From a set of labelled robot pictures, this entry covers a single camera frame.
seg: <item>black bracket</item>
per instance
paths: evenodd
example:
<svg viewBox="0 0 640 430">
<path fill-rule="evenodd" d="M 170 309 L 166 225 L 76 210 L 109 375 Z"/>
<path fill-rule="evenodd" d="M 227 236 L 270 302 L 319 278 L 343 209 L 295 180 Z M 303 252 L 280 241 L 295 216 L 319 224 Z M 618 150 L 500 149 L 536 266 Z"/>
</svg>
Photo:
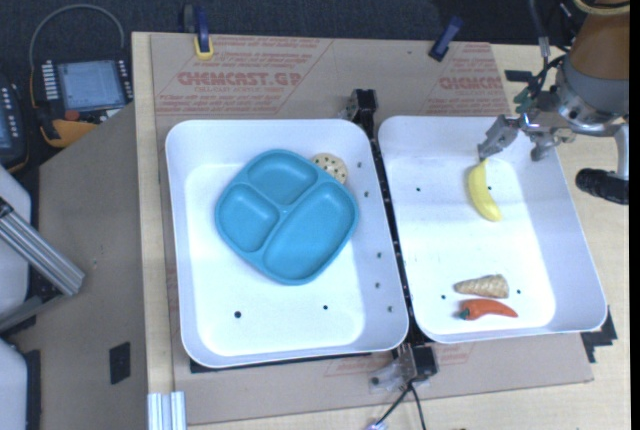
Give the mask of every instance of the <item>black bracket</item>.
<svg viewBox="0 0 640 430">
<path fill-rule="evenodd" d="M 595 348 L 597 346 L 611 346 L 613 345 L 613 340 L 618 339 L 618 334 L 611 318 L 611 311 L 607 312 L 607 318 L 600 329 L 592 332 L 583 332 L 581 336 L 589 362 L 592 364 L 597 362 Z"/>
<path fill-rule="evenodd" d="M 416 364 L 416 378 L 418 380 L 426 380 L 438 373 L 438 363 L 433 347 L 424 344 L 414 345 L 411 351 Z"/>
<path fill-rule="evenodd" d="M 39 430 L 42 415 L 42 373 L 40 350 L 23 354 L 27 364 L 27 425 L 26 430 Z"/>
<path fill-rule="evenodd" d="M 378 183 L 380 185 L 380 191 L 382 192 L 382 200 L 384 202 L 385 213 L 387 221 L 389 223 L 389 232 L 391 233 L 391 240 L 393 242 L 393 247 L 396 253 L 398 272 L 400 273 L 400 280 L 402 282 L 405 305 L 407 306 L 407 312 L 409 314 L 410 323 L 406 342 L 410 343 L 412 346 L 423 345 L 430 342 L 431 340 L 427 338 L 419 329 L 414 317 L 413 304 L 411 303 L 411 294 L 409 293 L 409 282 L 404 271 L 402 250 L 400 249 L 400 237 L 398 234 L 396 217 L 393 211 L 393 203 L 391 202 L 389 181 L 387 179 L 387 172 L 382 160 L 382 152 L 380 151 L 380 146 L 378 145 L 378 141 L 375 136 L 373 114 L 377 109 L 378 101 L 376 98 L 375 90 L 354 89 L 351 93 L 351 98 L 346 109 L 347 118 L 354 124 L 359 124 L 364 129 L 371 145 L 371 152 L 373 154 L 373 160 L 376 167 Z"/>
<path fill-rule="evenodd" d="M 109 350 L 111 385 L 131 376 L 131 343 L 126 342 Z"/>
<path fill-rule="evenodd" d="M 510 82 L 529 83 L 534 79 L 531 71 L 518 71 L 516 69 L 505 69 L 504 75 Z"/>
</svg>

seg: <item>cardboard sheet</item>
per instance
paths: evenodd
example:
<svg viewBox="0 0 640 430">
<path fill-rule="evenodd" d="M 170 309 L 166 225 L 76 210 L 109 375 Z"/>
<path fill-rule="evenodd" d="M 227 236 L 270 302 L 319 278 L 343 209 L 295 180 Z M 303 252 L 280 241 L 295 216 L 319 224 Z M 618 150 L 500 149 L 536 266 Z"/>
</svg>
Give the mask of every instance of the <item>cardboard sheet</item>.
<svg viewBox="0 0 640 430">
<path fill-rule="evenodd" d="M 195 56 L 190 35 L 151 38 L 159 152 L 171 127 L 188 119 L 340 117 L 355 88 L 376 91 L 378 125 L 393 115 L 495 116 L 509 111 L 485 43 L 451 43 L 440 63 L 428 56 L 432 43 L 422 41 L 214 35 L 213 44 L 214 57 L 203 62 Z M 194 370 L 180 340 L 164 164 L 160 180 L 175 388 L 186 393 L 189 424 L 373 405 L 397 396 L 371 390 L 368 382 L 372 372 L 392 360 L 388 352 Z M 434 345 L 434 350 L 440 371 L 419 388 L 423 398 L 592 379 L 579 334 Z M 243 403 L 237 402 L 239 396 Z"/>
</svg>

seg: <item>yellow clamp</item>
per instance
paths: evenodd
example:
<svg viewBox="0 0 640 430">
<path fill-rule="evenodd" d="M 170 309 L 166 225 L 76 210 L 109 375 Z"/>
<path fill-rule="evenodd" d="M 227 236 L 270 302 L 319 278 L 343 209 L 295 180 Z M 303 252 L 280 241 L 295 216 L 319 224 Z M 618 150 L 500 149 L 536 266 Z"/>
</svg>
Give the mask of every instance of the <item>yellow clamp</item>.
<svg viewBox="0 0 640 430">
<path fill-rule="evenodd" d="M 213 57 L 213 40 L 211 39 L 211 36 L 209 36 L 209 51 L 203 52 L 200 49 L 200 42 L 198 41 L 197 35 L 193 38 L 193 44 L 196 48 L 196 56 L 200 60 L 211 60 L 211 57 Z"/>
</svg>

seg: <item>white tray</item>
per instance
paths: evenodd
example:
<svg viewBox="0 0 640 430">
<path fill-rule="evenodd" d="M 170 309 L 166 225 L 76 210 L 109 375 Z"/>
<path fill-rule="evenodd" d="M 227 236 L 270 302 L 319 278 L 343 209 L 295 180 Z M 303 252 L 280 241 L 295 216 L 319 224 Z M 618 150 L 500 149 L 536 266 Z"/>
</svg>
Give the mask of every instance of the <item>white tray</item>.
<svg viewBox="0 0 640 430">
<path fill-rule="evenodd" d="M 287 286 L 237 256 L 214 223 L 216 202 L 242 167 L 270 149 L 311 159 L 331 153 L 348 169 L 358 226 L 315 280 Z M 166 140 L 182 341 L 196 362 L 225 368 L 391 350 L 408 315 L 365 133 L 321 120 L 202 120 Z"/>
<path fill-rule="evenodd" d="M 503 220 L 483 219 L 466 189 L 485 117 L 392 117 L 379 142 L 389 178 L 416 321 L 434 341 L 456 343 L 598 328 L 607 307 L 555 150 L 533 162 L 520 134 L 490 157 L 487 181 Z M 457 317 L 453 291 L 503 274 L 518 318 Z"/>
<path fill-rule="evenodd" d="M 27 420 L 27 363 L 0 339 L 0 428 L 24 430 Z"/>
</svg>

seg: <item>blue clamp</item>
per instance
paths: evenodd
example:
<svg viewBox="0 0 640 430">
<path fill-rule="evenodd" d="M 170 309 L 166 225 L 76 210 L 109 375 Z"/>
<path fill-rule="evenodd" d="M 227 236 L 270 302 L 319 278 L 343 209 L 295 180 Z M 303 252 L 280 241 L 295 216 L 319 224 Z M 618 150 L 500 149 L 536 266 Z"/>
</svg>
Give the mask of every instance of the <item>blue clamp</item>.
<svg viewBox="0 0 640 430">
<path fill-rule="evenodd" d="M 447 25 L 444 32 L 438 37 L 438 40 L 431 47 L 429 56 L 438 62 L 441 62 L 447 51 L 449 51 L 449 43 L 453 40 L 456 34 L 462 28 L 462 19 L 458 16 L 453 16 Z"/>
<path fill-rule="evenodd" d="M 200 60 L 211 60 L 211 57 L 213 57 L 213 41 L 209 35 L 207 16 L 202 7 L 194 7 L 194 14 L 196 36 L 193 39 L 193 43 L 196 49 L 196 56 Z"/>
</svg>

